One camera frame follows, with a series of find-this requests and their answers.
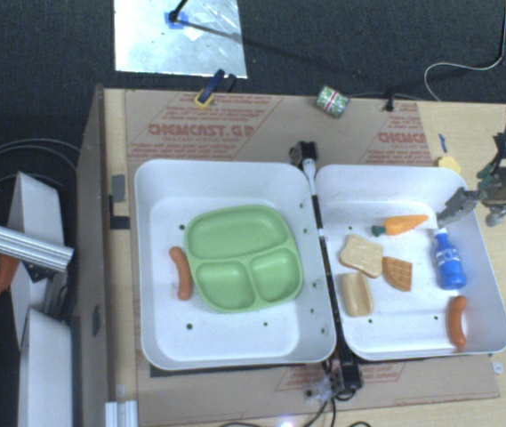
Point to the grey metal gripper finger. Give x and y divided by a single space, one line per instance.
462 196
453 214

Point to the green divided plate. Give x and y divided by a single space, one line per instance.
239 256

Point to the beige bread roll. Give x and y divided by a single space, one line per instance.
356 295

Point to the thin black and white rod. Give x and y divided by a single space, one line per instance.
319 220

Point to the orange carrot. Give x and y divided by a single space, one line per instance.
401 225

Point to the pale yellow flat toy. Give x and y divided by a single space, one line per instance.
449 163

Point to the green and white can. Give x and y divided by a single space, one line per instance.
332 101

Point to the orange sausage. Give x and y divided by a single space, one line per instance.
182 274
457 323

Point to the blue bottle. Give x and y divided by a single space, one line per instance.
449 263

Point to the brown waffle biscuit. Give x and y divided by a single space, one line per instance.
398 274

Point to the brown cardboard board red print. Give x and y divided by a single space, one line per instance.
243 127

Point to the white plastic tray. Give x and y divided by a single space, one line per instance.
403 327
235 340

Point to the beige bread slice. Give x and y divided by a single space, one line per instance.
361 256

